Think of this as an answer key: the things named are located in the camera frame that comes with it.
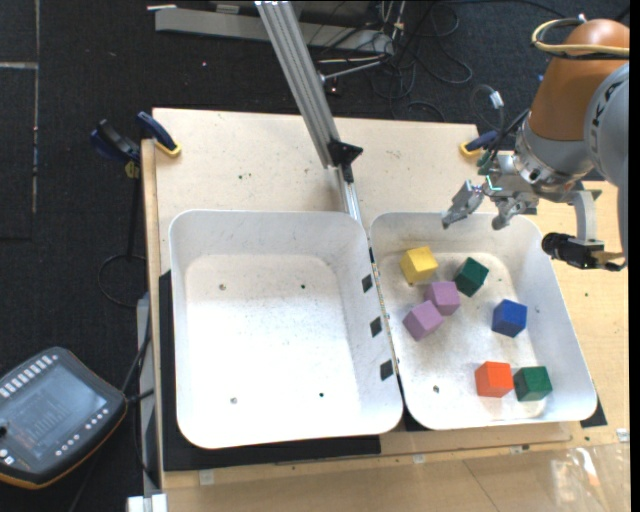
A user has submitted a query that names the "yellow cube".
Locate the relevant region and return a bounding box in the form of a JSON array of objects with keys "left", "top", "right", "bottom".
[{"left": 399, "top": 245, "right": 440, "bottom": 286}]

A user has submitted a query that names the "pale wood board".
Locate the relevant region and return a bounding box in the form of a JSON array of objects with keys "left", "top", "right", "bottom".
[{"left": 151, "top": 107, "right": 574, "bottom": 469}]

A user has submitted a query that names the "purple cube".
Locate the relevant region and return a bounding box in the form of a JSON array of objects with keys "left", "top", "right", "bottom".
[
  {"left": 402, "top": 299, "right": 445, "bottom": 343},
  {"left": 424, "top": 280, "right": 462, "bottom": 317}
]

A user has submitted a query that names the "green cube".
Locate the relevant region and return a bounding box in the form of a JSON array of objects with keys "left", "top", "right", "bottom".
[
  {"left": 453, "top": 256, "right": 490, "bottom": 298},
  {"left": 512, "top": 365, "right": 554, "bottom": 403}
]

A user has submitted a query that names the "blue cube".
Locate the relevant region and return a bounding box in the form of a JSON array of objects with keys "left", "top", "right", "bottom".
[{"left": 490, "top": 298, "right": 529, "bottom": 339}]

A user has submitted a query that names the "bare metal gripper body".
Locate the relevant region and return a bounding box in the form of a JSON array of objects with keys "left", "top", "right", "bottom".
[{"left": 479, "top": 152, "right": 547, "bottom": 203}]

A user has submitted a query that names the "orange cube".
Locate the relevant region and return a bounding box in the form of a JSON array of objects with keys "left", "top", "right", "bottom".
[{"left": 474, "top": 360, "right": 515, "bottom": 399}]

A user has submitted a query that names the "white plastic tray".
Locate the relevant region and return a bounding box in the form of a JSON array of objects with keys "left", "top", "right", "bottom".
[
  {"left": 369, "top": 211, "right": 599, "bottom": 432},
  {"left": 168, "top": 209, "right": 405, "bottom": 450}
]

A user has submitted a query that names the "black cylinder on white bracket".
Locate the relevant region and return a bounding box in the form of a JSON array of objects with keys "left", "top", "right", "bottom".
[{"left": 541, "top": 190, "right": 607, "bottom": 270}]

